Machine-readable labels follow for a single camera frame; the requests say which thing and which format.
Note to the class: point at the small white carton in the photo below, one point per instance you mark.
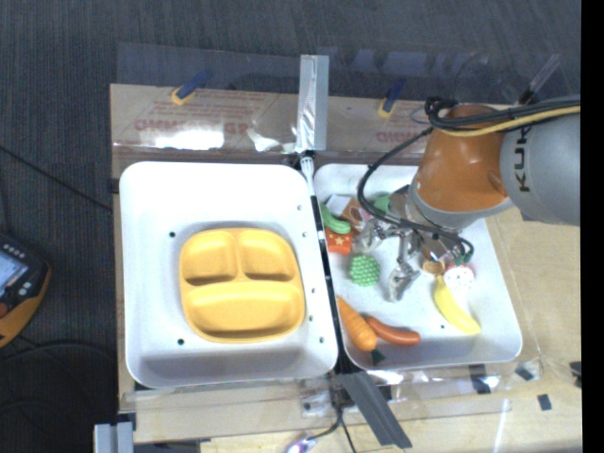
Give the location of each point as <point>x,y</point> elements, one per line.
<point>336,203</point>

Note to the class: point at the green toy grapes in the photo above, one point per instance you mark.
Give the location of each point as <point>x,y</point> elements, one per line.
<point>364,270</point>

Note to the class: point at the yellow banana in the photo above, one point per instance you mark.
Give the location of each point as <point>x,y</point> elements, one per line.
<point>453,309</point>

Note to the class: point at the brown cardboard board red print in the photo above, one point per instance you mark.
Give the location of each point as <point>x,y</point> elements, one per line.
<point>207,121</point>

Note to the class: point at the thin black and white rod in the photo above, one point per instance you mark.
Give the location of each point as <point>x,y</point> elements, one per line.
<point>321,234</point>

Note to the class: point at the white plastic tray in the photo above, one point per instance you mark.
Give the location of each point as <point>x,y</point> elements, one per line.
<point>424,347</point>
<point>156,262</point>

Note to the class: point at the green toy pea pod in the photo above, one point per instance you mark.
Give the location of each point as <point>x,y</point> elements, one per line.
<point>336,223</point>

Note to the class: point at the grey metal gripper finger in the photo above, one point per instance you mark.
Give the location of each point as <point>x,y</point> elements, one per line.
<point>402,279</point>
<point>370,238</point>

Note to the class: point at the orange cube with star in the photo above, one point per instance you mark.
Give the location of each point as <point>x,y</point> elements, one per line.
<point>339,242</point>

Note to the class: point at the yellow divided plate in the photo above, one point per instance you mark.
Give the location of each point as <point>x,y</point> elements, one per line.
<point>240,286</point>

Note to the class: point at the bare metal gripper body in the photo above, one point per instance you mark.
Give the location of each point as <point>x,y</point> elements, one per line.
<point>441,248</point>

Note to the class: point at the light green toy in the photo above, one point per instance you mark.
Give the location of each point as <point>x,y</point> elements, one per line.
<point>382,203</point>

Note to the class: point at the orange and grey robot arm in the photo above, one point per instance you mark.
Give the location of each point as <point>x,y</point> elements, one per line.
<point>464,172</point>

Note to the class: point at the white and red dotted toy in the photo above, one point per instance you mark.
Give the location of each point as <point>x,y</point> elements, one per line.
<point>458,277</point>

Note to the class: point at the brown toy sausage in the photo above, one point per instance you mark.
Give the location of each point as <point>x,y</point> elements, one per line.
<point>394,332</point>

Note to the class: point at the small brown biscuit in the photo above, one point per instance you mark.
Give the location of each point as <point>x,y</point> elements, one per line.
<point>433,267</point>

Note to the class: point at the brown printed packet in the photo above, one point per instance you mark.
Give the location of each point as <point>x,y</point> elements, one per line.
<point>356,213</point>

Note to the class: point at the orange toy carrot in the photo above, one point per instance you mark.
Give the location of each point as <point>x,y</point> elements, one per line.
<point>356,326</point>

